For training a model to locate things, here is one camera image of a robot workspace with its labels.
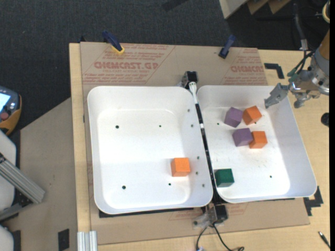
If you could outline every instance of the white tray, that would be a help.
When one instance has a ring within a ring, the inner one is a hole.
[[[315,193],[315,177],[288,98],[265,109],[272,86],[203,86],[197,97],[204,120],[213,170],[231,168],[234,183],[217,188],[227,202],[308,197]],[[263,115],[252,125],[224,124],[230,107],[256,105]],[[263,130],[268,144],[262,149],[236,147],[235,129]]]
[[[0,243],[2,251],[14,251],[13,235],[0,225]]]
[[[107,214],[202,207],[213,196],[200,126],[181,87],[98,86],[87,98],[94,198]],[[173,158],[191,173],[172,177]]]

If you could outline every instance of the black carpet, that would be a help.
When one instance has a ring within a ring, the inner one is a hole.
[[[22,95],[21,129],[71,96],[69,43],[81,36],[102,42],[108,30],[121,42],[223,46],[234,34],[236,47],[298,50],[293,2],[309,16],[326,1],[294,0],[275,15],[266,5],[252,16],[244,5],[225,20],[219,0],[0,0],[0,85]],[[329,25],[305,17],[303,28],[315,48]]]

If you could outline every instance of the wooden table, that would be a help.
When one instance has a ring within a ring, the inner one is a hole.
[[[263,63],[278,63],[284,72],[290,71],[302,58],[300,51],[259,50]],[[91,230],[90,205],[88,198],[87,167],[85,153],[85,129],[83,123],[83,92],[81,81],[80,44],[70,44],[70,70],[73,112],[73,136],[75,156],[76,209],[78,231]],[[266,70],[269,85],[279,80],[274,70]],[[293,105],[294,96],[289,94]],[[329,112],[329,97],[321,96],[306,102],[305,107],[293,109],[301,137],[312,164],[323,198],[320,208],[313,208],[310,225],[284,227],[269,230],[226,233],[224,241],[231,248],[244,246],[246,250],[327,250],[321,240],[321,231],[330,239],[330,200],[329,200],[329,128],[321,124],[320,118]],[[101,245],[105,250],[195,250],[196,237],[178,237],[153,241]],[[205,250],[224,250],[217,235],[204,235],[200,244]]]

